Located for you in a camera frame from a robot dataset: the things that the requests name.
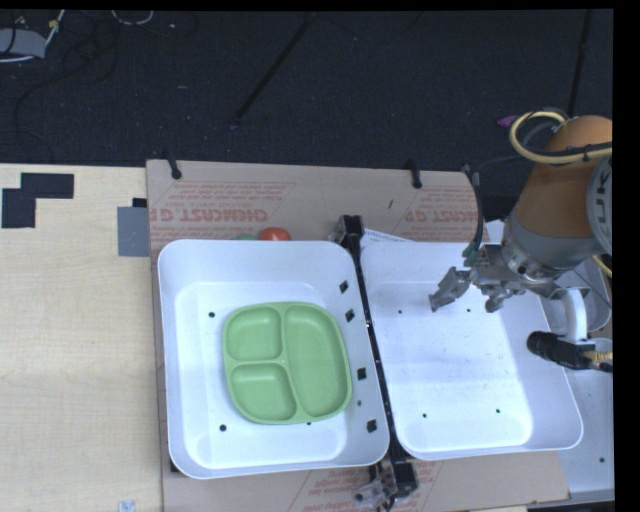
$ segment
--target black cord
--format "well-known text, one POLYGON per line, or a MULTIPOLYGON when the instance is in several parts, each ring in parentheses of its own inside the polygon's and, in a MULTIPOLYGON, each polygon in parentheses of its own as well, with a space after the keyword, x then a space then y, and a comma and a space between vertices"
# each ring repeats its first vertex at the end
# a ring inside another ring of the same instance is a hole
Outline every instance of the black cord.
POLYGON ((13 49, 13 45, 16 42, 16 33, 17 33, 17 28, 15 23, 12 25, 11 27, 11 41, 9 42, 9 46, 7 46, 4 50, 2 50, 2 52, 0 52, 0 56, 4 56, 4 55, 10 55, 11 54, 11 50, 13 49))
POLYGON ((478 249, 480 249, 480 245, 482 244, 482 233, 484 231, 484 213, 482 208, 482 197, 480 195, 480 175, 478 174, 478 171, 471 171, 471 167, 469 166, 469 164, 465 164, 462 166, 462 172, 469 180, 469 183, 471 183, 471 188, 473 189, 473 194, 476 198, 476 208, 478 210, 476 234, 471 240, 471 244, 469 244, 469 247, 465 249, 464 254, 465 256, 469 256, 469 254, 466 254, 469 250, 477 252, 478 249))
POLYGON ((567 107, 567 112, 572 117, 576 108, 578 88, 580 87, 580 78, 582 75, 582 68, 584 66, 584 56, 587 51, 587 45, 589 42, 589 28, 591 25, 591 14, 592 14, 592 9, 586 9, 584 13, 582 33, 580 34, 580 46, 578 46, 578 58, 576 59, 576 66, 573 72, 573 81, 571 83, 571 95, 569 96, 569 106, 567 107))
POLYGON ((485 167, 489 167, 490 165, 505 163, 505 162, 513 162, 515 160, 525 160, 522 155, 509 155, 509 156, 499 156, 496 158, 491 158, 490 160, 485 160, 484 162, 480 162, 478 167, 476 168, 476 172, 479 173, 485 167))
MULTIPOLYGON (((52 163, 52 164, 53 164, 53 163, 55 163, 55 154, 54 154, 54 152, 53 152, 53 148, 51 147, 51 145, 50 145, 50 144, 49 144, 45 139, 43 139, 43 138, 42 138, 40 135, 38 135, 37 133, 29 132, 29 131, 26 131, 26 130, 1 130, 1 131, 0 131, 0 141, 1 141, 1 140, 2 140, 2 138, 3 138, 3 135, 7 135, 7 134, 8 134, 8 135, 12 135, 12 136, 16 136, 16 135, 27 135, 28 137, 32 137, 32 138, 34 138, 34 139, 39 140, 39 141, 42 143, 43 147, 47 150, 47 153, 49 154, 49 160, 48 160, 48 161, 47 161, 47 160, 45 160, 44 162, 46 162, 46 163, 52 163)), ((12 142, 12 143, 10 144, 10 146, 12 146, 12 147, 13 147, 13 146, 15 146, 15 145, 16 145, 16 144, 15 144, 15 142, 12 142)), ((4 152, 1 150, 2 146, 3 146, 3 145, 2 145, 2 144, 0 144, 0 155, 2 155, 2 154, 4 153, 4 152)), ((43 161, 38 160, 38 161, 37 161, 37 162, 35 162, 35 163, 43 163, 43 161)))
POLYGON ((107 54, 112 49, 115 50, 114 59, 111 62, 111 65, 109 66, 107 72, 99 76, 97 79, 94 79, 93 81, 99 82, 102 80, 106 80, 114 71, 117 63, 117 39, 119 34, 119 25, 114 20, 111 20, 108 18, 106 18, 105 20, 100 20, 99 22, 96 22, 93 18, 86 15, 84 16, 86 19, 88 19, 91 22, 91 31, 88 35, 82 37, 80 41, 72 44, 71 47, 64 53, 62 57, 63 73, 60 76, 41 82, 40 84, 25 91, 18 98, 16 105, 14 107, 13 119, 12 119, 13 125, 17 131, 20 131, 20 122, 19 122, 20 109, 22 108, 22 105, 24 104, 24 102, 34 92, 44 87, 47 87, 49 85, 61 82, 67 78, 79 76, 80 72, 85 71, 88 68, 88 66, 97 62, 98 59, 100 59, 102 56, 107 54), (101 45, 100 41, 98 40, 97 34, 98 34, 99 28, 103 26, 103 24, 105 23, 109 23, 109 25, 107 26, 108 27, 110 26, 110 28, 112 29, 111 33, 113 38, 111 41, 108 42, 108 44, 101 45), (82 60, 81 63, 79 65, 75 65, 75 67, 73 65, 69 65, 69 62, 72 56, 79 56, 82 60))

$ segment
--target red object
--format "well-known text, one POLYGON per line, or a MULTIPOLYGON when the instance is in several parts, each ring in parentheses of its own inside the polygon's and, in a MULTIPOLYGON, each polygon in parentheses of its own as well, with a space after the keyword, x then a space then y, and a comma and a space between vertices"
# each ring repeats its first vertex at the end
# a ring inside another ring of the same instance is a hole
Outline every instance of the red object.
POLYGON ((258 240, 291 240, 291 235, 283 228, 264 228, 258 235, 258 240))

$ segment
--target black carpet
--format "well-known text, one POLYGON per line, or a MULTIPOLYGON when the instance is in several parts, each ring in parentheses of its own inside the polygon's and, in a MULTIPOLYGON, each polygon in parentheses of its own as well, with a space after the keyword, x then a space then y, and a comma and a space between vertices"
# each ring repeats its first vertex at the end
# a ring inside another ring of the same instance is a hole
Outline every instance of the black carpet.
MULTIPOLYGON (((59 12, 0 10, 0 28, 46 36, 59 12)), ((459 170, 515 155, 497 122, 507 116, 553 107, 612 118, 613 9, 67 10, 45 58, 3 50, 3 163, 397 169, 412 159, 459 170)), ((483 167, 488 218, 508 213, 530 168, 483 167)))

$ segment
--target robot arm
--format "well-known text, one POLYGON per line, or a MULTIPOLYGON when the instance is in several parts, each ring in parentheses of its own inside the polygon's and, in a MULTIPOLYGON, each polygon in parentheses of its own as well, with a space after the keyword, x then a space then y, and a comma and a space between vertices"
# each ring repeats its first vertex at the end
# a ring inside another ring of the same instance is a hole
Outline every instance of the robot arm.
MULTIPOLYGON (((556 279, 587 258, 612 255, 611 121, 599 116, 566 119, 556 112, 530 112, 514 121, 510 140, 518 153, 535 164, 505 220, 502 241, 467 248, 463 256, 469 269, 450 268, 438 291, 429 296, 434 312, 460 297, 470 284, 488 296, 485 308, 489 313, 500 309, 507 298, 526 291, 563 300, 568 307, 568 291, 558 286, 556 279), (518 139, 522 124, 535 117, 551 117, 559 123, 542 151, 532 150, 518 139)), ((570 337, 576 339, 556 336, 557 344, 567 342, 574 347, 586 338, 585 330, 574 329, 570 337)), ((551 350, 551 341, 548 336, 536 336, 528 346, 550 358, 557 352, 551 350)), ((592 347, 583 348, 578 359, 556 362, 593 367, 593 358, 580 359, 592 347)))

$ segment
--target wooden surface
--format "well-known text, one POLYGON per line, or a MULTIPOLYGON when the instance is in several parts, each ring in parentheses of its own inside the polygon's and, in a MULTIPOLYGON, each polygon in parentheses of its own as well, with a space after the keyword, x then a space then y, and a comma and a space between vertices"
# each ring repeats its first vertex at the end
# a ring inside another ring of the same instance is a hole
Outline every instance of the wooden surface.
POLYGON ((75 174, 36 227, 0 229, 0 509, 162 509, 149 258, 118 256, 117 207, 144 168, 0 165, 75 174))

